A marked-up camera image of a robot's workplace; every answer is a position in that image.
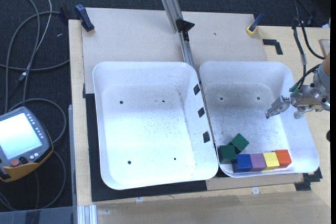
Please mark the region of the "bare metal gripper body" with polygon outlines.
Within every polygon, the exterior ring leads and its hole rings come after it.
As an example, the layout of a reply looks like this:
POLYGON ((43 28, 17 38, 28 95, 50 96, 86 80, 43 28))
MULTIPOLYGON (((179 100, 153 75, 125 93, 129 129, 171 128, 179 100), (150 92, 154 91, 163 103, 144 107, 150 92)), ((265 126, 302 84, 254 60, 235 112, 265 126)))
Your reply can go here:
POLYGON ((330 112, 330 91, 316 83, 295 89, 290 99, 291 104, 299 111, 325 110, 330 112))

